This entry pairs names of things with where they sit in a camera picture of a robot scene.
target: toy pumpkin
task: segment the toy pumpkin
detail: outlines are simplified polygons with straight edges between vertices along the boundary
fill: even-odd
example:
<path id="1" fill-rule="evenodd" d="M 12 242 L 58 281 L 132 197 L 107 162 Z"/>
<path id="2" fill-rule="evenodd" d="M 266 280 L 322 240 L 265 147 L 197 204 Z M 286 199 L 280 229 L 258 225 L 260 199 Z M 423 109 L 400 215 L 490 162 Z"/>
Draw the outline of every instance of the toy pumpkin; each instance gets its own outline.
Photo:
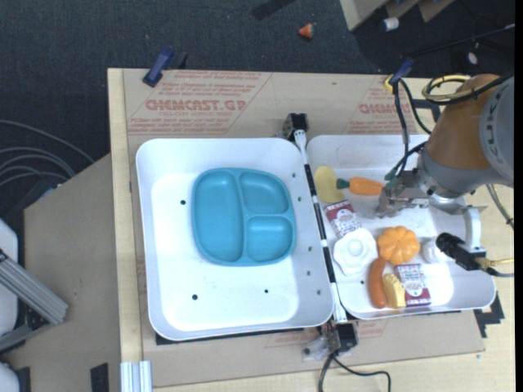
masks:
<path id="1" fill-rule="evenodd" d="M 400 265 L 419 253 L 416 234 L 404 226 L 385 228 L 377 239 L 379 256 L 393 265 Z"/>

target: yellow toy food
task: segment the yellow toy food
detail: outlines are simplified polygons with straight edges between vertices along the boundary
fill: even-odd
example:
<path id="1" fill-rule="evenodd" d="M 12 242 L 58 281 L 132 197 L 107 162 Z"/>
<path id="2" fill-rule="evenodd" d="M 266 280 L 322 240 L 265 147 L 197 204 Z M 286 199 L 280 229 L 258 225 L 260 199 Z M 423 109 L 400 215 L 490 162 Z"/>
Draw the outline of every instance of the yellow toy food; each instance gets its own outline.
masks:
<path id="1" fill-rule="evenodd" d="M 411 261 L 420 249 L 416 234 L 404 226 L 386 228 L 376 241 L 379 256 L 393 265 Z"/>
<path id="2" fill-rule="evenodd" d="M 386 273 L 383 275 L 383 290 L 390 308 L 404 308 L 407 306 L 405 290 L 395 274 Z"/>

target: white tray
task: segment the white tray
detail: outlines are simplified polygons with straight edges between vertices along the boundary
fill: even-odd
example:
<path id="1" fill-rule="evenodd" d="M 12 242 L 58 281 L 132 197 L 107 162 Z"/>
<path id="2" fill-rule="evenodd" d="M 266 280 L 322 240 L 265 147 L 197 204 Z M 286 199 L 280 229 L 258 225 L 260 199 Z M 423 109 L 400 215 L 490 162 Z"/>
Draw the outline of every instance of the white tray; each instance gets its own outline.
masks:
<path id="1" fill-rule="evenodd" d="M 426 139 L 426 136 L 411 136 L 410 147 Z M 317 136 L 307 146 L 307 152 L 313 173 L 317 167 L 325 165 L 331 167 L 337 177 L 346 180 L 353 176 L 364 176 L 383 181 L 383 177 L 403 157 L 404 146 L 400 136 Z M 416 157 L 414 154 L 409 159 L 408 170 L 415 166 Z M 393 218 L 378 218 L 374 215 L 378 196 L 355 195 L 348 189 L 344 193 L 351 201 L 362 225 L 374 238 L 388 226 L 403 225 L 416 233 L 422 245 L 443 232 L 465 239 L 465 220 L 462 215 L 451 216 L 429 207 L 404 209 Z M 325 214 L 324 223 L 332 253 L 337 238 Z M 372 306 L 369 298 L 366 283 L 369 267 L 360 273 L 346 276 L 334 261 L 334 273 L 343 307 L 359 319 L 378 319 L 406 314 L 480 309 L 494 300 L 494 280 L 482 271 L 466 271 L 453 261 L 429 264 L 421 254 L 415 256 L 411 262 L 422 265 L 431 293 L 431 305 L 378 310 Z M 392 272 L 391 265 L 387 265 L 385 272 Z"/>
<path id="2" fill-rule="evenodd" d="M 269 172 L 287 186 L 296 245 L 284 260 L 255 267 L 212 263 L 197 249 L 191 190 L 217 167 Z M 156 139 L 136 154 L 149 316 L 173 341 L 315 327 L 332 314 L 329 277 L 297 147 L 279 138 Z"/>

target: toy sausage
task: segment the toy sausage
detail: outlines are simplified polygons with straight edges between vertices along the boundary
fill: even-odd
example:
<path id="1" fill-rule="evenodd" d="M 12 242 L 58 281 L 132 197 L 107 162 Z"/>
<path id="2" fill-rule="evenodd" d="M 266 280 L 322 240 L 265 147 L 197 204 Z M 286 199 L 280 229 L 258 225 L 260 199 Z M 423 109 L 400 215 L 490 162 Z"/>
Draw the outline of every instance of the toy sausage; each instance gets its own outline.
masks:
<path id="1" fill-rule="evenodd" d="M 369 275 L 369 293 L 370 300 L 376 308 L 385 308 L 387 306 L 387 297 L 383 289 L 382 274 L 387 261 L 381 257 L 373 261 L 370 267 Z"/>

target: orange carrot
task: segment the orange carrot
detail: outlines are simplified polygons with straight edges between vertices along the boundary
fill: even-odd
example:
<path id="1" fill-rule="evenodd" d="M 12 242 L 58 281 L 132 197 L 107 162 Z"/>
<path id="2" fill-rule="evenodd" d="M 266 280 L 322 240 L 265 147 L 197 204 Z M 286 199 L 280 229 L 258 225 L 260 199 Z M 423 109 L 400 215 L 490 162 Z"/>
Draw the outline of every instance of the orange carrot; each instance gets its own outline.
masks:
<path id="1" fill-rule="evenodd" d="M 343 179 L 337 179 L 336 184 L 338 189 L 349 189 L 353 194 L 380 194 L 382 188 L 385 186 L 375 180 L 368 179 L 367 177 L 352 177 L 349 181 Z"/>

